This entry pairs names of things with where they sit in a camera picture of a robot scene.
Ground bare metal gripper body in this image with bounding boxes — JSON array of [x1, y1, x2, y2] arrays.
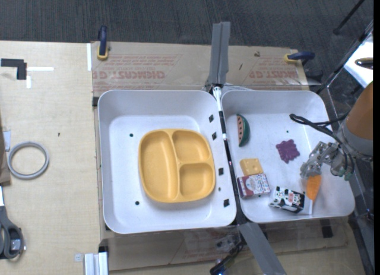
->
[[308, 140, 341, 168]]

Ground orange carrot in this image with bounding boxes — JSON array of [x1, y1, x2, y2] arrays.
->
[[305, 174, 323, 202]]

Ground purple grapes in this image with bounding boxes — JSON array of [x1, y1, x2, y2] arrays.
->
[[275, 139, 300, 165]]

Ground black white cow print carton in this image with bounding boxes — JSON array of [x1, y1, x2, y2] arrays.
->
[[268, 186, 314, 216]]

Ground red and white carton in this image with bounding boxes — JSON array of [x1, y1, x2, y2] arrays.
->
[[236, 173, 271, 199]]

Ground yellow cheese wedge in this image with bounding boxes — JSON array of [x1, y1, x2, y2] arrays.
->
[[239, 157, 264, 177]]

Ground white plastic tray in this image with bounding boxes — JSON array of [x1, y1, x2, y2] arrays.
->
[[97, 89, 238, 235], [221, 90, 356, 224]]

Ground red green watermelon slice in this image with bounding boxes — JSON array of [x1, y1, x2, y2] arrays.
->
[[236, 113, 251, 147]]

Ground yellow divided plate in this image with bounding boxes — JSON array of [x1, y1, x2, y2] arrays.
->
[[138, 128, 217, 204]]

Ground brown cardboard board red print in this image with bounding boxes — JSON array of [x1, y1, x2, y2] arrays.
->
[[90, 41, 350, 271]]

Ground grey ring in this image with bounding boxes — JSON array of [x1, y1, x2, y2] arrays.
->
[[7, 141, 50, 180]]

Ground grey handled scissors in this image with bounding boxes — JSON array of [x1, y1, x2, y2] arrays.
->
[[0, 185, 25, 260]]

